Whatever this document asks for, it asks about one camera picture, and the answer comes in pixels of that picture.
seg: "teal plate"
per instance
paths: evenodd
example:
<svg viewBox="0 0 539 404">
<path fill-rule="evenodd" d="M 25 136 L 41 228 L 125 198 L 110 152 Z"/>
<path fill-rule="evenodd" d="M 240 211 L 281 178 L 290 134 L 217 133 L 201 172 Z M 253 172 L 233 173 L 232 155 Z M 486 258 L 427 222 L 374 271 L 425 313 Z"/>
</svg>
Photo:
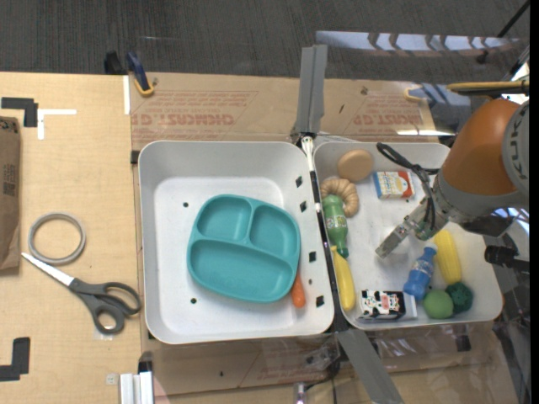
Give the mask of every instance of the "teal plate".
<svg viewBox="0 0 539 404">
<path fill-rule="evenodd" d="M 187 248 L 193 279 L 218 294 L 270 303 L 294 283 L 300 232 L 281 208 L 234 194 L 202 205 Z"/>
</svg>

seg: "black scissors handle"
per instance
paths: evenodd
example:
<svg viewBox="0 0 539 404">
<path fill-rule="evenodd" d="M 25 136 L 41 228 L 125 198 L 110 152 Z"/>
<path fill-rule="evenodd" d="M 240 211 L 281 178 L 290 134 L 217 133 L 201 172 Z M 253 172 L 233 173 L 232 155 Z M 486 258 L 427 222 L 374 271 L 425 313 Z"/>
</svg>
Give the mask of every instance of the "black scissors handle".
<svg viewBox="0 0 539 404">
<path fill-rule="evenodd" d="M 92 314 L 93 323 L 101 333 L 111 334 L 121 331 L 125 324 L 125 316 L 136 314 L 141 310 L 141 299 L 130 286 L 109 282 L 102 284 L 88 284 L 80 279 L 73 279 L 69 284 L 69 289 L 77 294 L 86 304 Z M 133 305 L 128 304 L 119 296 L 112 295 L 110 290 L 121 290 L 132 296 Z M 108 314 L 115 324 L 113 327 L 105 326 L 99 316 Z"/>
</svg>

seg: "scissors blade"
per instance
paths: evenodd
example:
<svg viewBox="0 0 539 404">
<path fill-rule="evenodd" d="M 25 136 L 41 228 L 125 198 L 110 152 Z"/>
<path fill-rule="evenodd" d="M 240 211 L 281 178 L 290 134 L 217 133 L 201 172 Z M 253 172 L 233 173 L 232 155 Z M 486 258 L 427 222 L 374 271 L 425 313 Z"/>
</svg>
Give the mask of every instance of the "scissors blade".
<svg viewBox="0 0 539 404">
<path fill-rule="evenodd" d="M 41 269 L 41 271 L 48 273 L 53 279 L 57 279 L 60 283 L 69 287 L 71 282 L 75 279 L 71 275 L 63 273 L 60 269 L 56 269 L 53 266 L 50 266 L 48 263 L 41 262 L 39 259 L 36 259 L 34 256 L 30 256 L 28 253 L 21 253 L 23 258 L 28 260 L 30 263 L 33 263 L 36 267 Z"/>
</svg>

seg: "orange carrot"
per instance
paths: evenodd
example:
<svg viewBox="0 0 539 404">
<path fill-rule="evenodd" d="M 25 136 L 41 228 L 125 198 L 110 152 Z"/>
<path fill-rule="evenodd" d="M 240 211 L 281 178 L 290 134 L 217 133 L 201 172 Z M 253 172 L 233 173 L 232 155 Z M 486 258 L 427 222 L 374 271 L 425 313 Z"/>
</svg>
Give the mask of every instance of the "orange carrot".
<svg viewBox="0 0 539 404">
<path fill-rule="evenodd" d="M 302 308 L 305 305 L 305 292 L 303 291 L 303 284 L 299 271 L 296 273 L 296 278 L 292 285 L 291 296 L 292 303 L 296 308 Z"/>
</svg>

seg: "green soda bottle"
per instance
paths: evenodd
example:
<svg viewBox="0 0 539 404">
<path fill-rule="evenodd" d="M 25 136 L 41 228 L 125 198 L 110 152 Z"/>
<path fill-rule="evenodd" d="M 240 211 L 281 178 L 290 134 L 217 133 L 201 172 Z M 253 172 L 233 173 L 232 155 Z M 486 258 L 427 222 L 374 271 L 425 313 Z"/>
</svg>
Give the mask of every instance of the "green soda bottle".
<svg viewBox="0 0 539 404">
<path fill-rule="evenodd" d="M 346 235 L 348 235 L 348 224 L 344 216 L 343 200 L 335 194 L 329 194 L 322 200 L 322 207 L 329 241 L 337 247 L 337 252 L 343 258 L 347 258 Z"/>
</svg>

